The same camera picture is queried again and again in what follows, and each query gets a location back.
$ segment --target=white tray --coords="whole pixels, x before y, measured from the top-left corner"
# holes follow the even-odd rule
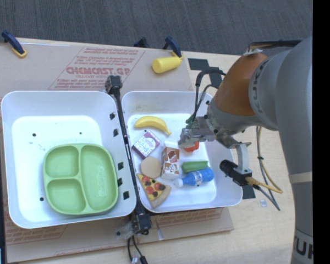
[[[3,98],[1,109],[8,208],[15,224],[31,229],[132,213],[135,190],[111,96],[97,91],[16,91]],[[54,146],[75,143],[101,145],[113,158],[122,184],[116,205],[107,212],[73,216],[60,214],[48,204],[42,174],[44,155]]]
[[[206,95],[198,116],[206,114],[206,101],[211,100]],[[161,151],[165,141],[177,144],[180,133],[186,126],[185,121],[193,114],[195,106],[195,92],[129,92],[122,98],[124,118],[129,136],[129,144],[135,142],[144,134],[144,130],[152,131],[160,140],[161,144],[150,153],[150,156],[161,160]],[[134,128],[135,122],[141,116],[158,116],[165,120],[169,130],[168,136],[165,132],[156,128]],[[142,158],[134,151],[131,151],[136,173],[140,173]],[[140,199],[143,205],[151,212],[165,213],[174,211],[198,210],[204,208],[226,207],[237,205],[242,200],[242,188],[232,182],[232,178],[226,177],[220,170],[219,164],[222,160],[233,161],[232,153],[217,141],[201,142],[198,150],[193,153],[180,149],[180,164],[183,160],[207,160],[214,171],[214,180],[202,184],[200,187],[184,186],[176,188],[173,181],[157,178],[163,184],[170,185],[172,190],[168,198],[155,209],[150,206],[146,194],[138,182]]]

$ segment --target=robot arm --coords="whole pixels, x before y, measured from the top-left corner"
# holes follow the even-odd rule
[[[249,126],[279,131],[295,203],[291,262],[313,263],[312,37],[287,46],[293,48],[271,57],[260,52],[241,56],[224,77],[207,114],[191,118],[182,129],[179,146],[217,140],[236,149],[238,167],[229,176],[240,184],[236,177],[251,175],[246,151],[250,143],[237,142],[233,135]]]

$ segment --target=green plate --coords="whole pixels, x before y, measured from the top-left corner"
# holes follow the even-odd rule
[[[99,213],[117,202],[115,166],[102,146],[70,144],[50,149],[44,157],[43,176],[47,200],[59,213]]]

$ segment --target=black hole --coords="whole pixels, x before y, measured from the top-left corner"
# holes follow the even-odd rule
[[[130,194],[128,193],[128,191],[123,193],[123,199],[126,200],[130,197]]]

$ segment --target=gray floor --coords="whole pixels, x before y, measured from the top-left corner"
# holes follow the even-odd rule
[[[313,0],[0,0],[0,42],[3,30],[120,46],[146,37],[153,48],[171,36],[183,51],[242,54],[251,42],[309,37],[312,23]],[[0,247],[2,218],[0,203]]]

